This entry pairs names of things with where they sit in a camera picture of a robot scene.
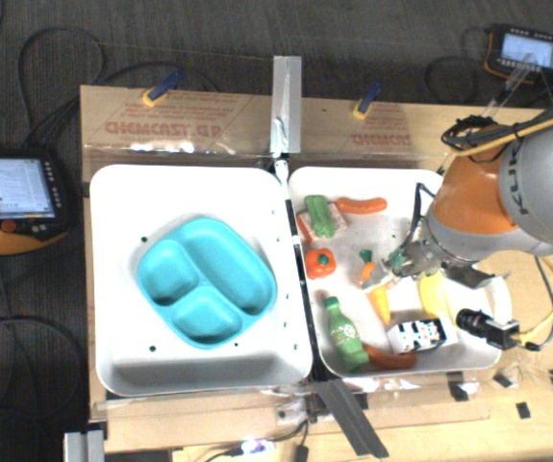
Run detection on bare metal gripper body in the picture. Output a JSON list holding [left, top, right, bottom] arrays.
[[390, 238, 451, 279]]

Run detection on orange toy carrot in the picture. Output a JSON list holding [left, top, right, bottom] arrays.
[[358, 248, 378, 288]]

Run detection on yellow toy corn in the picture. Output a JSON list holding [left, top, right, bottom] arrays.
[[367, 284, 393, 327]]

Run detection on white plastic tray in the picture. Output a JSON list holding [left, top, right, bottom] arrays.
[[287, 166, 514, 380], [88, 163, 314, 398]]

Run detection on yellow banana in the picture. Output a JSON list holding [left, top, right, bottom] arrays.
[[418, 269, 451, 320]]

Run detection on orange toy bell pepper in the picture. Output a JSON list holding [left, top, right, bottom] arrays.
[[303, 247, 339, 281]]

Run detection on white carton with black spots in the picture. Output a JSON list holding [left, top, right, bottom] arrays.
[[386, 317, 460, 356]]

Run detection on green plastic bottle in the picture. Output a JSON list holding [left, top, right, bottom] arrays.
[[322, 295, 370, 374]]

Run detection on orange toy sausage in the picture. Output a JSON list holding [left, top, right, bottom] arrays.
[[362, 343, 419, 372], [335, 196, 389, 216]]

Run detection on green toy pea pods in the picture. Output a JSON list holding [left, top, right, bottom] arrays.
[[303, 194, 338, 240]]

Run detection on red and white packet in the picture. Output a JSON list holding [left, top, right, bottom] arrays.
[[295, 206, 349, 245]]

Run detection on blue divided plate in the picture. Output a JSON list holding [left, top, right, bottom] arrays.
[[136, 216, 279, 351]]

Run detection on brown cardboard board red print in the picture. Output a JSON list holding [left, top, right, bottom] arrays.
[[79, 84, 549, 425]]

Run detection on black cylinder on white bracket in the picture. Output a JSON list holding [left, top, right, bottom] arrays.
[[444, 263, 521, 352]]

